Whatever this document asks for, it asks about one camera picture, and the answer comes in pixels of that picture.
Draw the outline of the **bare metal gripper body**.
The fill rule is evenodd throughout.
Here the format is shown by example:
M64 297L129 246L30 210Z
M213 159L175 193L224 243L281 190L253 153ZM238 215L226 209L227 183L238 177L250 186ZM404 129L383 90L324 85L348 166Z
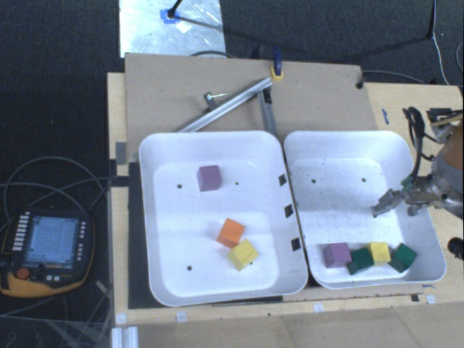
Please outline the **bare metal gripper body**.
M426 208L463 212L463 193L446 181L416 178L413 182L410 179L404 179L401 184L403 201L407 206L424 203Z

